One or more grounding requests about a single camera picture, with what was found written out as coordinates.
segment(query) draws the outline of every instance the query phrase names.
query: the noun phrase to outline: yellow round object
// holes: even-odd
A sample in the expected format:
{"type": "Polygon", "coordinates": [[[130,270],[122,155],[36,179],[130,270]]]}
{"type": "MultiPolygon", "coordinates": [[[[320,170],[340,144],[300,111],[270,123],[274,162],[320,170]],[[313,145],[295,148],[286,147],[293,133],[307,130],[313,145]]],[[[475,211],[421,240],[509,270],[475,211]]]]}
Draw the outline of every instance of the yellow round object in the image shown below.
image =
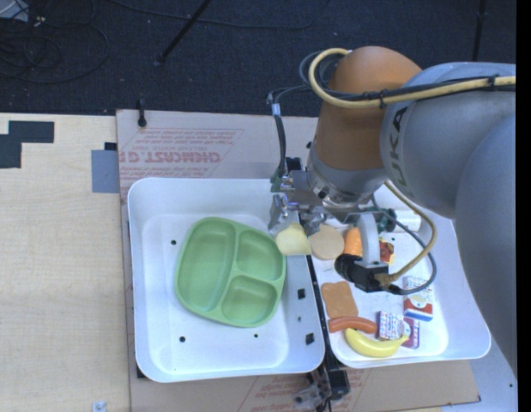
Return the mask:
{"type": "Polygon", "coordinates": [[[343,235],[335,227],[321,224],[318,232],[309,237],[311,252],[318,259],[336,259],[343,253],[343,235]]]}

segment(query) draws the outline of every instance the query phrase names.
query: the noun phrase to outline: green plate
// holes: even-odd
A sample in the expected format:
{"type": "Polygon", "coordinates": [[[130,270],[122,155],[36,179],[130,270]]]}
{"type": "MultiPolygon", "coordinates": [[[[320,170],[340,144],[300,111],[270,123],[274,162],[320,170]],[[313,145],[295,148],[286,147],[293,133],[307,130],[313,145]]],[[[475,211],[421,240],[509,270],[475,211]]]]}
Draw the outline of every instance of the green plate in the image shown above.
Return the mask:
{"type": "Polygon", "coordinates": [[[267,234],[208,217],[191,227],[175,274],[175,293],[192,312],[223,324],[265,324],[279,304],[286,257],[267,234]]]}

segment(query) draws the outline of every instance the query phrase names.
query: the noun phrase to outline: yellow cable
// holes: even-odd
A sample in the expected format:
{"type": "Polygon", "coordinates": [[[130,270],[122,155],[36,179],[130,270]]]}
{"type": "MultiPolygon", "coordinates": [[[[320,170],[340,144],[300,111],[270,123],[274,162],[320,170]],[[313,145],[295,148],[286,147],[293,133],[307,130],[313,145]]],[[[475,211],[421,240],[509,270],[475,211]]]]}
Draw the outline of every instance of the yellow cable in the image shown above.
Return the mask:
{"type": "Polygon", "coordinates": [[[315,57],[315,59],[313,59],[311,65],[309,66],[308,77],[311,88],[320,98],[322,98],[329,104],[332,104],[333,106],[340,106],[344,108],[367,108],[371,106],[383,106],[393,104],[395,102],[403,102],[405,100],[423,100],[427,98],[441,96],[444,94],[453,94],[467,90],[473,90],[476,88],[489,88],[492,86],[492,84],[496,87],[510,86],[516,84],[515,76],[499,76],[497,78],[494,78],[493,81],[489,77],[484,77],[480,79],[473,79],[472,81],[455,82],[454,84],[450,84],[449,86],[444,87],[427,88],[419,92],[410,94],[399,94],[391,96],[386,95],[382,99],[377,100],[340,100],[330,94],[327,94],[319,87],[317,79],[315,78],[315,69],[317,68],[318,63],[328,55],[334,55],[336,53],[347,55],[349,52],[350,51],[348,51],[347,49],[340,48],[327,49],[326,51],[319,53],[315,57]]]}
{"type": "Polygon", "coordinates": [[[421,218],[423,218],[427,224],[431,227],[431,239],[429,240],[429,243],[425,246],[424,250],[421,251],[412,261],[410,261],[408,264],[406,264],[404,267],[402,267],[399,271],[396,273],[392,273],[388,275],[387,273],[377,273],[374,275],[374,278],[376,278],[380,285],[384,288],[388,287],[391,282],[396,281],[399,279],[402,275],[407,273],[412,267],[417,264],[419,261],[421,261],[422,258],[425,257],[429,253],[429,251],[432,249],[433,245],[437,241],[437,227],[435,226],[435,223],[421,210],[413,206],[399,191],[395,189],[389,182],[384,183],[387,188],[399,198],[403,203],[405,203],[411,210],[413,210],[416,214],[418,214],[421,218]]]}

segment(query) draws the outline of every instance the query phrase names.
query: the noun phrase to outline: toy banana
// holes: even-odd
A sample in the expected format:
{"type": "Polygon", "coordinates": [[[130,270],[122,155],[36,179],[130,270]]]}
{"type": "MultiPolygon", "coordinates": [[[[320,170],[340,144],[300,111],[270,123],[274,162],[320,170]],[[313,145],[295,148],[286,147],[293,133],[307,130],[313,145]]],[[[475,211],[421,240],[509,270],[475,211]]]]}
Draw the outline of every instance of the toy banana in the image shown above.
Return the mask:
{"type": "Polygon", "coordinates": [[[352,349],[366,357],[390,357],[408,340],[405,334],[395,340],[373,340],[353,328],[345,330],[345,338],[352,349]]]}

